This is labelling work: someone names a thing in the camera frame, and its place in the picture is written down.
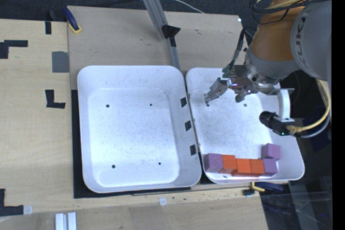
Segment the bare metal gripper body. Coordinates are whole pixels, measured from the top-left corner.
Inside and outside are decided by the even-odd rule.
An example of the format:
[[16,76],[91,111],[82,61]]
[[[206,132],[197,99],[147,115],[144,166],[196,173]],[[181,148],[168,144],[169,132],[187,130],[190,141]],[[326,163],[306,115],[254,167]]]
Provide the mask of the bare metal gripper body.
[[259,73],[253,66],[234,65],[229,75],[229,88],[239,95],[275,94],[280,89],[279,80]]

